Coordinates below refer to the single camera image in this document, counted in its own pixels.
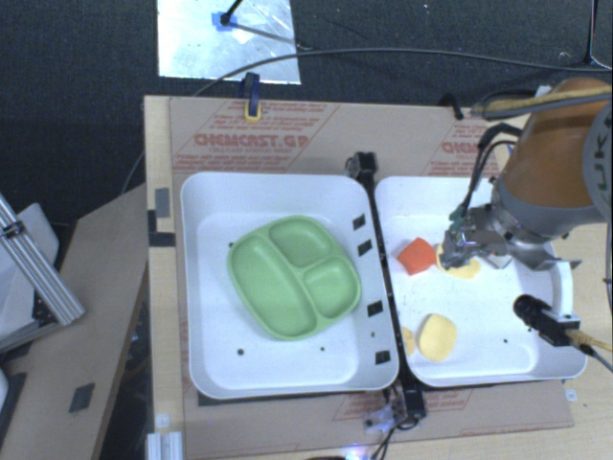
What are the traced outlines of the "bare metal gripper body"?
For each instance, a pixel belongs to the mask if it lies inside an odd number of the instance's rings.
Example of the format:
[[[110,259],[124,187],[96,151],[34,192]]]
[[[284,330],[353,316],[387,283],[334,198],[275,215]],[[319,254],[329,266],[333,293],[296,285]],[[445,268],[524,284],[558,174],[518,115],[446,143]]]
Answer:
[[[554,254],[550,240],[526,231],[507,212],[493,204],[469,209],[459,231],[465,232],[471,245],[473,257],[469,263],[473,259],[487,263],[479,257],[479,249],[489,242],[505,242],[510,253],[509,265],[520,263],[533,271],[549,270],[557,264],[568,264],[575,269],[582,263],[581,259],[559,258]]]

